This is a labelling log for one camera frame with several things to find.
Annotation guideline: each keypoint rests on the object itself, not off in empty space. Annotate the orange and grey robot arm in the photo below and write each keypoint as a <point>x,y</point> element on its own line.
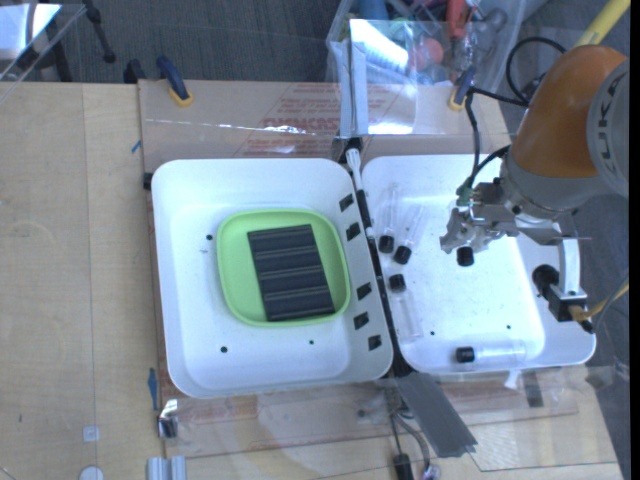
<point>560,123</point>

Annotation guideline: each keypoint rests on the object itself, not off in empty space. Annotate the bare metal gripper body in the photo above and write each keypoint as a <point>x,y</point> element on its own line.
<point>492,210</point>

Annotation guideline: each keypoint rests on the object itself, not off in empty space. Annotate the black cylinder on white bracket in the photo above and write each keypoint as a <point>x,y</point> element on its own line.
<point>564,298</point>

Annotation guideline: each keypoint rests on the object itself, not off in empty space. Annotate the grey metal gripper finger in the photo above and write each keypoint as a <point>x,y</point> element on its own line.
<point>483,238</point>
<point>456,230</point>

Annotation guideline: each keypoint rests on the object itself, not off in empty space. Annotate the green plate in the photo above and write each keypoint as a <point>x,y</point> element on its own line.
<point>232,268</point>

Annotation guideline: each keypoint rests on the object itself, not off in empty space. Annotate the black ribbed rectangular block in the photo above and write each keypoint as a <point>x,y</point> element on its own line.
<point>291,273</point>

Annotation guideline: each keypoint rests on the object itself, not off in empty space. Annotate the clear plastic storage bin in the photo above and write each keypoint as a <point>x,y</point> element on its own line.
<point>395,13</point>

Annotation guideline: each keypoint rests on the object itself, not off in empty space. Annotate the white plastic tray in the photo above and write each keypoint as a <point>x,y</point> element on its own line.
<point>480,308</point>
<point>195,288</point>

